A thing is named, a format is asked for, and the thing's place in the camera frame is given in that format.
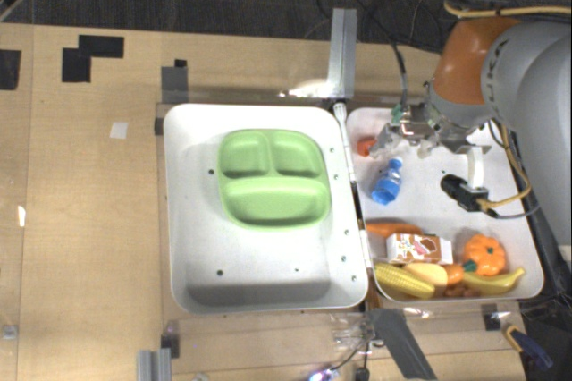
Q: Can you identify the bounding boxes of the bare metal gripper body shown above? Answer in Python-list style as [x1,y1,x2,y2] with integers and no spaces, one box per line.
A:
[387,102,449,148]

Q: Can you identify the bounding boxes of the thin black and white rod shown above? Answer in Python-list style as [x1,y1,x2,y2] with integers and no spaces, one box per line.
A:
[332,101,373,269]

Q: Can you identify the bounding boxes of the blue plastic bottle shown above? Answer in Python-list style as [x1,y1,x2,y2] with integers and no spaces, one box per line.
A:
[370,156,405,207]

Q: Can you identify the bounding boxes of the white plastic tray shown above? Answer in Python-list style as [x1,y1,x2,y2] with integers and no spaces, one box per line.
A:
[346,106,546,304]
[162,102,370,316]

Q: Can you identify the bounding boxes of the white and brown carton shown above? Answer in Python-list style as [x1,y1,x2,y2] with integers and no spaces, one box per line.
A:
[384,232,454,266]

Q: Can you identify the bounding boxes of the green divided plate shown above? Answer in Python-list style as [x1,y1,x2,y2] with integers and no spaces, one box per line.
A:
[216,128,333,233]

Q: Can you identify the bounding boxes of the orange pumpkin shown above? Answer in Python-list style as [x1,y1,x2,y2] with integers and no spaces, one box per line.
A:
[461,233,508,277]

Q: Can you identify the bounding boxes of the pale yellow potato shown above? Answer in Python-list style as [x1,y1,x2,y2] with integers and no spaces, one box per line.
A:
[403,262,450,288]

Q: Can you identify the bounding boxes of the small orange carrot green top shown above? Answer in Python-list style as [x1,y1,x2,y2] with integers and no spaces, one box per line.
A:
[444,259,478,286]

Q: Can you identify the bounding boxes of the yellow corn cob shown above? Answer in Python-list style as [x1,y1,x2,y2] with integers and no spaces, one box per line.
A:
[374,261,436,301]

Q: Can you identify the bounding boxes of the brown grapes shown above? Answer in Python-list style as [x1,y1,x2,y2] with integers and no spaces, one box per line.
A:
[443,284,483,300]

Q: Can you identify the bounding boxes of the yellow banana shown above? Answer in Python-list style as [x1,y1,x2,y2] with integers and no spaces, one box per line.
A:
[461,267,526,297]

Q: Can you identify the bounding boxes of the black cylinder on white bracket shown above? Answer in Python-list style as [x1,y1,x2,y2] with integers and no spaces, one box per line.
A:
[440,146,492,213]

